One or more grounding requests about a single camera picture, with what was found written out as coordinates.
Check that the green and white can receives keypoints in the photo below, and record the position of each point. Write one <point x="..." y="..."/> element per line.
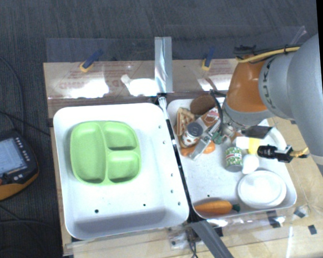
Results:
<point x="234" y="159"/>

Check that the white plastic tray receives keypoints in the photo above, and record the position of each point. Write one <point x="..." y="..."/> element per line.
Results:
<point x="210" y="177"/>
<point x="120" y="201"/>

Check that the orange carrot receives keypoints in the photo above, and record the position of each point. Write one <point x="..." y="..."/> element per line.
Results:
<point x="213" y="207"/>

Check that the small can grey lid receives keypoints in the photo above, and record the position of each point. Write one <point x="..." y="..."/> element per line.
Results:
<point x="193" y="133"/>

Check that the brown round biscuit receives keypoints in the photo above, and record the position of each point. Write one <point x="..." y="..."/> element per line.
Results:
<point x="202" y="104"/>

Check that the orange doughnut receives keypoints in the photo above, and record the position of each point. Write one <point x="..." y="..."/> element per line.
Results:
<point x="186" y="151"/>

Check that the white bowl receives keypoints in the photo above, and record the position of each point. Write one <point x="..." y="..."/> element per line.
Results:
<point x="262" y="189"/>

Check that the white and red carton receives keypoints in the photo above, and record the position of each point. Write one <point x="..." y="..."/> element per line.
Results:
<point x="209" y="117"/>

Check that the dull grey metal gripper finger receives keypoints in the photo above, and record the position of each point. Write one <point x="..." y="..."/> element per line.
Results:
<point x="201" y="148"/>

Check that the brown cardboard board red print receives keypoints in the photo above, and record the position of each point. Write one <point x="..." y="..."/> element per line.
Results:
<point x="309" y="197"/>

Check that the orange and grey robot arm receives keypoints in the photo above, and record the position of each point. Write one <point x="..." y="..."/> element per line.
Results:
<point x="292" y="87"/>

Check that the white egg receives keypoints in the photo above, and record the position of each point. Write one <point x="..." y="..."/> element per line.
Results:
<point x="250" y="163"/>

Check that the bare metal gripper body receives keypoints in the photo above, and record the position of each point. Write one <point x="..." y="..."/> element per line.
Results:
<point x="215" y="129"/>

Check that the tan pizza slice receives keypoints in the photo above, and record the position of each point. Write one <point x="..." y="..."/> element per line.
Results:
<point x="183" y="121"/>

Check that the black cylinder on white bracket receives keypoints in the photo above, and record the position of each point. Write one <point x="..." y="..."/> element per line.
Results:
<point x="269" y="151"/>

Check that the thin black and white rod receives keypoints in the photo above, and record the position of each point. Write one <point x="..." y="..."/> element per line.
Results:
<point x="174" y="141"/>

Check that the green divided plate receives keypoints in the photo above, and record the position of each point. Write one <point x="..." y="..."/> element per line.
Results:
<point x="88" y="153"/>

